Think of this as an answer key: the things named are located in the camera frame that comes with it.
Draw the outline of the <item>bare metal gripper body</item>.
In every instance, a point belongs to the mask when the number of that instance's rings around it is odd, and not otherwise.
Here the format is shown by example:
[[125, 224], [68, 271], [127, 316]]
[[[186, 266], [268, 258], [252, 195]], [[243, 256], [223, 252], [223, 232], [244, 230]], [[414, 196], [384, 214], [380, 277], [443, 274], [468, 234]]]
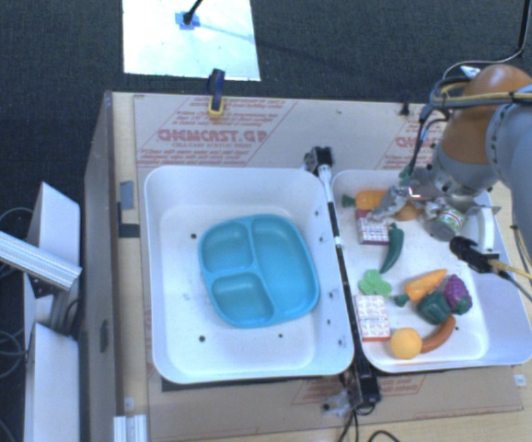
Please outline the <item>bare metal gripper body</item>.
[[476, 191], [469, 189], [441, 170], [415, 170], [408, 182], [410, 197], [414, 201], [437, 201], [447, 203], [472, 202]]

